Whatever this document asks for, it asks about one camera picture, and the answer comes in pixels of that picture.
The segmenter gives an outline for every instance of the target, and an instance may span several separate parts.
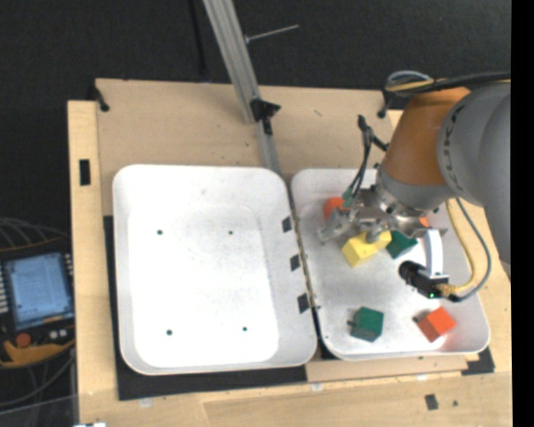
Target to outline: block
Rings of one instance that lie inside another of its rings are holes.
[[[406,238],[399,231],[392,231],[392,242],[390,242],[385,249],[390,256],[395,259],[398,256],[406,254],[416,245],[416,238]]]
[[[343,209],[343,203],[344,200],[341,197],[330,197],[327,199],[327,202],[324,203],[324,206],[322,208],[322,212],[324,213],[324,219],[328,220],[328,217],[332,214],[332,211],[334,211],[337,207],[340,210],[346,210]]]
[[[352,266],[357,267],[370,256],[383,250],[392,241],[390,231],[384,231],[380,234],[376,242],[371,244],[366,242],[367,232],[362,232],[358,236],[349,239],[342,247],[342,253],[346,261]]]
[[[427,340],[434,342],[453,329],[457,323],[443,307],[440,307],[425,315],[417,322],[417,325],[427,337]]]
[[[384,313],[362,307],[354,313],[354,318],[350,323],[352,326],[350,335],[367,342],[373,342],[382,334],[383,323]]]

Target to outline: empty white tray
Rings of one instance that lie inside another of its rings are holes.
[[[358,233],[321,244],[317,230],[324,226],[323,205],[330,197],[340,197],[356,174],[350,169],[308,169],[292,180],[292,193],[303,241],[311,289],[320,322],[322,339],[340,359],[361,360],[431,354],[466,354],[483,350],[490,338],[489,325],[478,296],[461,303],[444,299],[427,299],[406,285],[398,274],[399,265],[411,260],[425,266],[425,245],[419,239],[410,253],[395,260],[386,250],[353,269],[341,249],[346,240]],[[367,170],[363,188],[376,178],[376,170]],[[435,228],[447,228],[442,237],[444,271],[450,283],[463,284],[470,277],[465,254],[452,228],[445,206],[431,213],[428,221]],[[447,335],[429,342],[413,318],[442,305],[457,326]],[[360,307],[384,313],[382,334],[367,342],[350,336],[348,321]]]
[[[278,175],[130,165],[114,179],[113,206],[119,338],[132,369],[220,372],[312,357],[317,336],[299,302],[307,287]]]

